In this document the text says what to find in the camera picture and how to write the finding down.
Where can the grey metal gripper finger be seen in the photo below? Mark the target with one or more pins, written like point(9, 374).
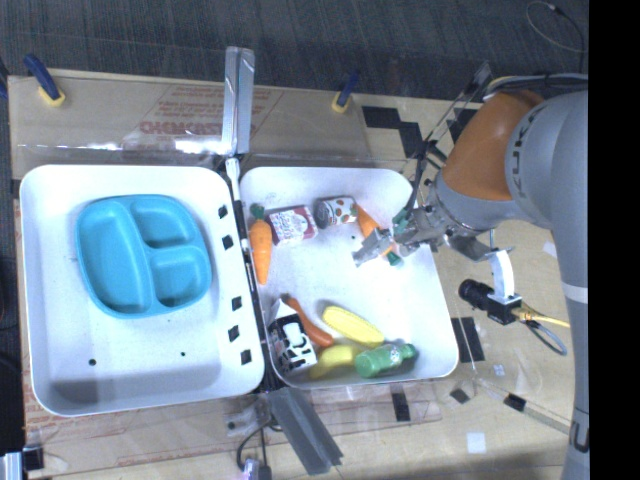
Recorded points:
point(381, 239)
point(370, 255)

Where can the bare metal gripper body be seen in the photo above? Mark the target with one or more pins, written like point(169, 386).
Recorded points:
point(422, 230)

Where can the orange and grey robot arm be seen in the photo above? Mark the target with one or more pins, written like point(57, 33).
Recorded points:
point(545, 158)

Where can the orange carrot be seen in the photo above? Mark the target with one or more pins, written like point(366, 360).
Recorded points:
point(367, 223)
point(261, 248)

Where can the white plastic tray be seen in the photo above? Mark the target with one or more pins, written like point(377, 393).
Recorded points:
point(350, 278)
point(150, 363)

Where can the small can tomato print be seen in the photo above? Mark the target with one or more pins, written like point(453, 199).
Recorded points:
point(336, 212)

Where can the yellow corn cob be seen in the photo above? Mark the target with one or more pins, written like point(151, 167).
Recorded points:
point(352, 325)

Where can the pink and white carton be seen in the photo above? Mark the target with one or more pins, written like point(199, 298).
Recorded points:
point(292, 225)

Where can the orange sausage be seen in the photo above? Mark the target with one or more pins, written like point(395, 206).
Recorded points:
point(310, 325)

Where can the green bottle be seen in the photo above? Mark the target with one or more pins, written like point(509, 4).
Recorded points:
point(382, 360)

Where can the yellow banana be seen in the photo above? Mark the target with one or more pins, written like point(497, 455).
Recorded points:
point(335, 359)

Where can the black and white carton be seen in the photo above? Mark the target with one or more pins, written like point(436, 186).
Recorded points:
point(292, 345)

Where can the blue divided plate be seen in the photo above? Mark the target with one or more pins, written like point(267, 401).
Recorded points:
point(115, 248)

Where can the brown cardboard board red print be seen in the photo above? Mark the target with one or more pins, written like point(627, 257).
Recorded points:
point(125, 108)

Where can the black cylinder on white bracket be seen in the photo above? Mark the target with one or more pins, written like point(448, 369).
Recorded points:
point(500, 305)

